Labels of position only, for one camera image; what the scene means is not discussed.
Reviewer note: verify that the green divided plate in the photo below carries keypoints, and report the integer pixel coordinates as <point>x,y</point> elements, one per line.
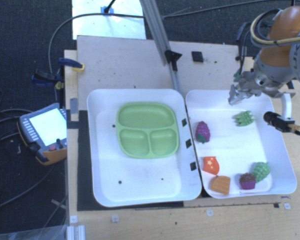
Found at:
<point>146,117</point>

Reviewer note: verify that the black cylinder on white bracket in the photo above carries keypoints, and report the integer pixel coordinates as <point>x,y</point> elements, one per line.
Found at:
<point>277,121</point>

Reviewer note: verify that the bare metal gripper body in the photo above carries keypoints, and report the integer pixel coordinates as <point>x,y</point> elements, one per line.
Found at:
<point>250,82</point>

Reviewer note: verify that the orange packet with stars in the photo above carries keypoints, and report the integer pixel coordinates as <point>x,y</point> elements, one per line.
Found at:
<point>211,165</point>

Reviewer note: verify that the white plastic tray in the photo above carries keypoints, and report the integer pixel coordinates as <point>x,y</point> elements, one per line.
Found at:
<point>140,179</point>
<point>235,146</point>

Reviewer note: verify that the purple toy cupcake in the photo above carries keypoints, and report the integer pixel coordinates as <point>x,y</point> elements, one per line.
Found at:
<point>247,182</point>

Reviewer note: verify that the orange toy waffle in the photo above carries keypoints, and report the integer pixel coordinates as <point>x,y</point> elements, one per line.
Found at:
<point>220,184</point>

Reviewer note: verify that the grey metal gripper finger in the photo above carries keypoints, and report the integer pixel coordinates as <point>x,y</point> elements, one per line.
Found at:
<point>242,96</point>
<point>233,95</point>

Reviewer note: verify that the green toy grapes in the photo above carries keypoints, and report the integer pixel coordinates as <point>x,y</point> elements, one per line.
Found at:
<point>261,171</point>

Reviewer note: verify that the purple toy grapes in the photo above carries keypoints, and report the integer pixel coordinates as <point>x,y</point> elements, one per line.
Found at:
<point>203,132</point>

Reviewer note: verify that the pale flat board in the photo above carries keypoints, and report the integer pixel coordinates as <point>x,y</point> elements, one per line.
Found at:
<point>120,66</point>

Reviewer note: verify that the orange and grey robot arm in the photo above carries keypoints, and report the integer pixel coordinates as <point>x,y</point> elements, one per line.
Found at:
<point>281,34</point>

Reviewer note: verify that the small black square block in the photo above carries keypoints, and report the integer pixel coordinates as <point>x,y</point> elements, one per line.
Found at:
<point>197,56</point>

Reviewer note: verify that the green toy vegetable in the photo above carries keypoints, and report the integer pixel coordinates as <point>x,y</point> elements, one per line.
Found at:
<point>244,119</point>

